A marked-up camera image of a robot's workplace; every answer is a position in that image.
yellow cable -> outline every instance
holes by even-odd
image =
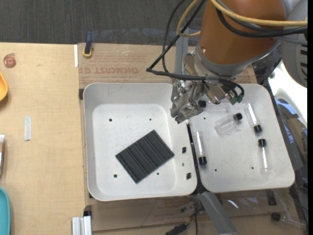
[[[184,14],[182,15],[180,21],[178,22],[178,25],[177,25],[177,28],[176,28],[176,31],[178,33],[178,35],[182,36],[182,37],[193,37],[193,36],[197,36],[200,34],[200,31],[196,32],[196,33],[192,33],[192,34],[183,34],[181,33],[180,31],[180,28],[181,28],[181,25],[182,25],[182,22],[184,21],[184,19],[186,18],[187,14],[189,13],[189,11],[193,8],[193,6],[195,6],[195,4],[197,2],[199,2],[200,0],[194,0],[189,6],[188,8],[185,10]]]
[[[308,21],[274,21],[274,20],[261,20],[255,18],[248,18],[236,13],[233,13],[222,7],[216,0],[210,0],[212,4],[221,12],[229,17],[251,24],[267,25],[267,26],[308,26]]]

black cap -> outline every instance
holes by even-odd
[[[259,147],[265,147],[266,146],[266,140],[265,139],[259,139]]]
[[[206,157],[199,157],[199,164],[200,165],[206,165],[207,164]]]
[[[261,127],[259,124],[256,125],[256,126],[254,126],[253,129],[254,129],[254,132],[255,132],[255,133],[260,133],[260,132],[262,132],[262,127]]]
[[[86,217],[86,216],[91,216],[91,211],[84,211],[83,216],[84,216],[84,217]]]
[[[279,221],[280,218],[281,218],[281,214],[279,214],[279,213],[277,213],[277,212],[272,212],[272,213],[270,214],[270,217],[271,217],[271,219],[274,220],[274,221]]]
[[[198,105],[199,105],[200,108],[205,108],[206,107],[206,102],[204,100],[200,100],[198,102]]]
[[[237,113],[234,115],[234,119],[236,119],[237,121],[243,119],[243,115],[241,115],[241,113]]]

gray floor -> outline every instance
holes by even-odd
[[[0,0],[0,41],[76,44],[87,30],[94,42],[162,43],[172,10],[180,0]],[[175,27],[192,0],[173,18]],[[201,22],[201,13],[195,27]]]

test tube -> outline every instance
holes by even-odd
[[[214,104],[211,101],[208,102],[207,111],[212,113],[230,112],[229,103]]]
[[[250,126],[254,129],[254,132],[256,134],[262,132],[262,127],[259,123],[259,120],[258,120],[256,114],[255,114],[255,111],[253,109],[252,104],[249,103],[245,106],[245,113],[246,113],[246,116],[248,118]]]
[[[268,163],[268,148],[266,145],[266,140],[259,139],[258,143],[259,143],[258,158],[259,158],[260,172],[264,175],[269,175],[270,167]]]
[[[241,113],[237,113],[235,115],[228,115],[214,124],[214,129],[221,135],[226,132],[230,132],[237,127],[237,123],[239,120],[243,118]]]
[[[279,222],[281,224],[291,225],[291,226],[299,228],[303,231],[306,230],[306,228],[307,228],[307,223],[304,220],[297,218],[297,217],[294,217],[294,216],[287,216],[285,214],[272,212],[270,217],[271,217],[272,221],[274,221],[274,222]]]
[[[207,164],[206,152],[205,152],[205,148],[204,148],[203,141],[202,141],[203,133],[201,131],[196,131],[192,134],[192,137],[193,137],[196,154],[199,160],[199,164],[206,165]]]

black cable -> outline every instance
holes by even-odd
[[[302,207],[302,209],[306,210],[306,211],[307,211],[307,213],[309,214],[309,210],[308,210],[308,209],[306,209],[304,206]]]
[[[200,11],[201,7],[203,6],[203,4],[205,3],[206,0],[202,0],[200,2],[200,4],[198,5],[197,9],[195,10],[194,14],[191,16],[191,18],[188,20],[188,22],[186,23],[186,25],[184,26],[184,28],[181,30],[181,32],[183,33],[187,27],[190,25],[190,23],[192,22],[192,20],[196,17],[197,13]],[[168,50],[174,45],[174,43],[178,40],[178,38],[180,37],[180,35],[177,35],[172,41],[171,43],[168,45],[168,47],[163,51],[163,53],[151,64],[151,66],[149,68],[146,69],[147,72],[151,72],[155,75],[160,75],[160,76],[168,76],[170,78],[175,78],[175,79],[179,79],[179,80],[206,80],[207,77],[205,76],[189,76],[189,75],[180,75],[180,74],[173,74],[173,73],[169,73],[169,72],[164,72],[164,71],[156,71],[156,70],[152,70],[153,67],[162,59],[162,57],[168,52]]]
[[[176,11],[178,10],[178,8],[185,2],[186,0],[181,0],[177,5],[176,7],[174,8],[174,10],[172,11],[172,14],[170,15],[170,18],[169,18],[169,21],[167,22],[167,25],[166,25],[166,29],[165,29],[165,35],[164,35],[164,40],[163,40],[163,46],[162,46],[162,52],[165,51],[165,46],[166,46],[166,40],[167,40],[167,35],[168,35],[168,31],[169,31],[169,28],[170,28],[170,25],[171,25],[171,21],[174,17],[174,14],[176,13]],[[163,63],[163,69],[165,72],[168,72],[167,68],[166,68],[166,65],[165,65],[165,57],[163,56],[162,57],[162,63]]]
[[[216,9],[216,12],[219,16],[219,19],[221,20],[222,24],[231,32],[242,36],[242,37],[250,37],[250,38],[270,38],[270,37],[280,37],[280,36],[287,36],[292,34],[304,34],[307,27],[298,27],[298,28],[292,28],[292,29],[286,29],[286,30],[276,30],[276,31],[270,31],[270,32],[262,32],[262,33],[249,33],[244,32],[235,29],[233,26],[231,26],[223,16],[222,12],[218,9]]]
[[[221,1],[219,0],[216,0],[222,7],[224,7],[225,9],[231,11],[225,4],[223,4]],[[253,30],[256,30],[256,31],[261,31],[261,32],[286,32],[285,29],[271,29],[271,28],[262,28],[262,27],[259,27],[258,25],[255,25],[253,23],[246,23],[246,22],[243,22],[243,21],[240,21],[240,20],[237,20],[235,18],[232,18],[232,17],[229,17],[232,21],[236,22],[237,24],[240,24],[241,26],[243,27],[246,27],[246,28],[249,28],[249,29],[253,29]],[[299,27],[298,29],[303,29],[303,33],[305,34],[307,31],[308,31],[308,27],[307,26],[302,26],[302,27]]]
[[[234,22],[236,22],[237,24],[243,26],[243,27],[246,27],[248,29],[252,29],[252,30],[256,30],[256,31],[261,31],[261,32],[284,32],[285,30],[282,29],[282,30],[276,30],[276,29],[269,29],[269,28],[262,28],[262,27],[259,27],[255,24],[252,24],[252,23],[246,23],[246,22],[243,22],[243,21],[240,21],[240,20],[236,20],[234,18],[231,18],[230,19]],[[305,33],[304,34],[307,34],[308,33],[308,28],[307,27],[299,27],[298,29],[302,28]],[[289,38],[286,38],[286,37],[281,37],[281,36],[277,36],[276,37],[277,39],[281,40],[281,41],[287,41],[287,42],[290,42],[290,43],[295,43],[295,41],[297,40],[293,40],[293,39],[289,39]],[[307,46],[307,42],[305,43],[305,41],[299,41],[298,44],[301,44],[301,45],[306,45]]]
[[[201,7],[203,6],[203,4],[205,3],[206,0],[202,0],[200,2],[200,4],[198,5],[197,9],[195,10],[194,14],[191,16],[191,18],[188,20],[188,22],[186,23],[186,25],[183,27],[183,29],[181,30],[181,32],[183,33],[187,27],[190,25],[190,23],[192,22],[192,20],[196,17],[196,15],[198,14],[198,12],[200,11]],[[180,35],[177,35],[172,41],[171,43],[168,45],[168,47],[162,52],[162,54],[150,65],[150,67],[148,67],[146,69],[147,72],[153,73],[155,75],[160,75],[160,76],[168,76],[170,78],[174,78],[174,79],[178,79],[178,80],[214,80],[215,82],[218,83],[223,83],[223,84],[228,84],[231,87],[238,87],[241,90],[241,94],[242,96],[244,95],[244,89],[232,82],[232,81],[228,81],[225,79],[220,79],[220,78],[215,78],[215,77],[205,77],[205,76],[189,76],[189,75],[181,75],[181,74],[174,74],[174,73],[169,73],[168,71],[156,71],[153,70],[153,67],[164,57],[164,55],[168,52],[168,50],[174,45],[174,43],[178,40],[178,38],[180,37]]]
[[[197,214],[195,215],[195,223],[196,223],[196,235],[198,235],[198,220],[197,220]]]
[[[226,88],[227,88],[227,93],[233,92],[233,93],[235,94],[235,98],[238,97],[238,93],[236,92],[236,90],[235,90],[234,87],[231,87],[231,86],[229,86],[228,84],[224,84],[224,86],[226,86]]]

